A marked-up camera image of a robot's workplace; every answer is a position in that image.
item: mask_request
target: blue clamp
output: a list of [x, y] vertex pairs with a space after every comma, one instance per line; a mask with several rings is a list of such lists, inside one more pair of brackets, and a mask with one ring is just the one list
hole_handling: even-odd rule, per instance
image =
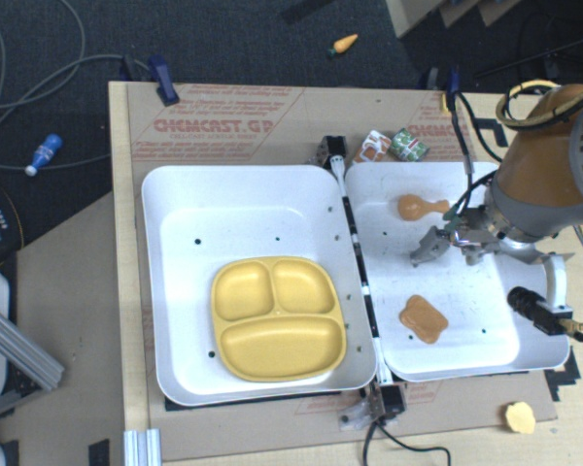
[[161, 55], [149, 57], [149, 71], [154, 80], [159, 84], [157, 95], [165, 106], [179, 103], [179, 95], [173, 87], [173, 81], [168, 71], [168, 64]]
[[449, 110], [449, 112], [453, 112], [456, 110], [456, 94], [459, 91], [460, 91], [460, 68], [458, 66], [455, 66], [452, 67], [449, 71], [447, 87], [445, 88], [447, 109]]

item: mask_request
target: black connector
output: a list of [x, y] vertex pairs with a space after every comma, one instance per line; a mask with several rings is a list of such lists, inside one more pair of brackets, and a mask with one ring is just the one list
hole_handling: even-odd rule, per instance
[[574, 340], [576, 340], [577, 342], [581, 342], [581, 343], [583, 343], [583, 333], [581, 333], [580, 331], [575, 331], [575, 332], [572, 334], [572, 338], [573, 338]]
[[385, 413], [383, 416], [385, 420], [393, 419], [406, 411], [404, 394], [401, 391], [400, 385], [381, 386], [380, 392], [382, 393], [382, 401], [385, 405]]
[[450, 113], [456, 111], [456, 97], [460, 91], [460, 69], [458, 66], [449, 70], [449, 78], [445, 88], [445, 104]]
[[344, 159], [348, 155], [348, 144], [345, 136], [324, 136], [322, 138], [316, 153], [318, 165], [329, 170], [330, 158], [334, 155], [341, 155]]
[[522, 286], [512, 288], [507, 294], [507, 303], [510, 307], [533, 321], [533, 326], [547, 335], [565, 335], [566, 329], [559, 323], [561, 316], [544, 309], [539, 302], [545, 302], [544, 297]]

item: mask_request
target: gray carpet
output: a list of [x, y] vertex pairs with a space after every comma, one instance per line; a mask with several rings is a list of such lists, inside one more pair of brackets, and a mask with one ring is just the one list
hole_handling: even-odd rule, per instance
[[[476, 11], [450, 29], [433, 14], [401, 40], [385, 0], [66, 1], [82, 19], [86, 55], [146, 61], [160, 53], [173, 79], [190, 83], [415, 88], [436, 67], [441, 87], [458, 65], [462, 90], [503, 92], [548, 70], [538, 60], [482, 80], [475, 73], [583, 37], [583, 0], [525, 0], [491, 27]], [[0, 31], [7, 57], [3, 103], [80, 53], [75, 20], [57, 0], [0, 0]], [[361, 35], [354, 47], [328, 58], [332, 42], [351, 33]], [[568, 52], [556, 57], [557, 80], [583, 83], [583, 46]], [[0, 164], [26, 165], [51, 132], [65, 140], [56, 163], [107, 153], [106, 83], [120, 78], [119, 67], [114, 59], [83, 65], [56, 94], [16, 109], [0, 125]], [[35, 179], [0, 170], [0, 184], [19, 210], [27, 242], [112, 187], [108, 159]]]

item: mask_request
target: wooden table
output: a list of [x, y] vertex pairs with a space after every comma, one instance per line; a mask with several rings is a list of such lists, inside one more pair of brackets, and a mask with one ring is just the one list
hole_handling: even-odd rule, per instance
[[[123, 378], [123, 408], [125, 430], [144, 431], [152, 427], [150, 403], [148, 394], [148, 378], [146, 367], [145, 346], [143, 333], [143, 309], [141, 298], [142, 271], [139, 271], [139, 246], [135, 227], [136, 201], [138, 191], [135, 192], [135, 171], [133, 165], [133, 140], [130, 131], [136, 129], [135, 117], [130, 106], [134, 105], [134, 97], [142, 93], [142, 88], [148, 88], [152, 102], [155, 96], [151, 95], [152, 86], [139, 83], [111, 83], [110, 107], [111, 129], [113, 146], [114, 169], [114, 199], [117, 236], [117, 264], [119, 281], [120, 303], [120, 342]], [[267, 89], [272, 95], [282, 90]], [[273, 96], [268, 95], [268, 102], [273, 102]], [[494, 117], [497, 95], [475, 94], [468, 96], [473, 109], [479, 117]], [[436, 94], [423, 91], [390, 91], [390, 90], [362, 90], [362, 89], [325, 89], [325, 88], [292, 88], [288, 96], [281, 102], [278, 120], [273, 118], [273, 126], [268, 135], [267, 143], [261, 140], [256, 150], [246, 158], [244, 163], [290, 163], [290, 160], [281, 151], [285, 138], [277, 138], [273, 133], [277, 126], [289, 121], [302, 130], [306, 138], [300, 141], [288, 141], [295, 144], [288, 152], [296, 157], [296, 163], [302, 160], [298, 157], [306, 156], [315, 149], [326, 134], [345, 135], [350, 150], [360, 145], [361, 139], [370, 129], [388, 130], [398, 129], [417, 122], [419, 125], [419, 105], [428, 119], [438, 119], [439, 111]], [[515, 114], [525, 115], [536, 103], [535, 97], [526, 97], [519, 100], [514, 106]], [[161, 104], [151, 105], [149, 109], [159, 114]], [[143, 121], [143, 126], [152, 125], [152, 121]], [[480, 160], [486, 159], [475, 140], [471, 141]], [[148, 167], [148, 162], [141, 160], [141, 169]], [[568, 270], [568, 304], [575, 311], [575, 318], [583, 320], [583, 249], [578, 244], [574, 234], [567, 230], [551, 244], [542, 244], [543, 250], [552, 247], [556, 251], [573, 251], [575, 256], [567, 263]], [[507, 431], [505, 427], [485, 427], [482, 429], [466, 429], [432, 435], [418, 435], [408, 437], [405, 442], [412, 446], [443, 446], [447, 447], [453, 457], [453, 463], [458, 465], [473, 464], [524, 464], [535, 461], [543, 464], [578, 464], [583, 465], [583, 345], [573, 344], [574, 354], [581, 371], [581, 379], [575, 386], [563, 386], [560, 389], [561, 402], [557, 403], [557, 420], [540, 422], [532, 435], [520, 435]], [[457, 409], [450, 413], [457, 419]], [[188, 429], [189, 434], [199, 434], [198, 429]], [[220, 443], [232, 441], [232, 434], [217, 437]], [[287, 448], [263, 452], [252, 452], [241, 455], [227, 455], [206, 457], [192, 460], [179, 460], [164, 464], [173, 465], [242, 465], [242, 464], [295, 464], [295, 465], [340, 465], [360, 463], [361, 443], [358, 440], [334, 445], [319, 445], [309, 448]], [[390, 441], [376, 440], [372, 442], [369, 454], [369, 463], [377, 464], [445, 464], [445, 457], [441, 452], [418, 454], [402, 450]]]

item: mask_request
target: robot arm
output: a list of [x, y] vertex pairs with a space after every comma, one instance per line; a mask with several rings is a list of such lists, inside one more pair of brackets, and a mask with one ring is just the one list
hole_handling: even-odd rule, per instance
[[[551, 89], [527, 119], [507, 117], [510, 97], [540, 83]], [[547, 299], [536, 299], [537, 304], [553, 319], [559, 318], [559, 312], [571, 316], [566, 282], [561, 281], [565, 258], [543, 253], [535, 243], [583, 224], [583, 85], [524, 83], [501, 99], [497, 118], [517, 134], [497, 171], [468, 189], [485, 186], [484, 205], [460, 209], [461, 199], [444, 215], [444, 228], [433, 226], [419, 248], [410, 253], [411, 262], [417, 266], [433, 260], [453, 246], [462, 251], [469, 265], [483, 260], [487, 253], [506, 253], [526, 264], [542, 263]], [[512, 307], [525, 305], [515, 302]], [[546, 331], [570, 334], [564, 324], [554, 324]]]

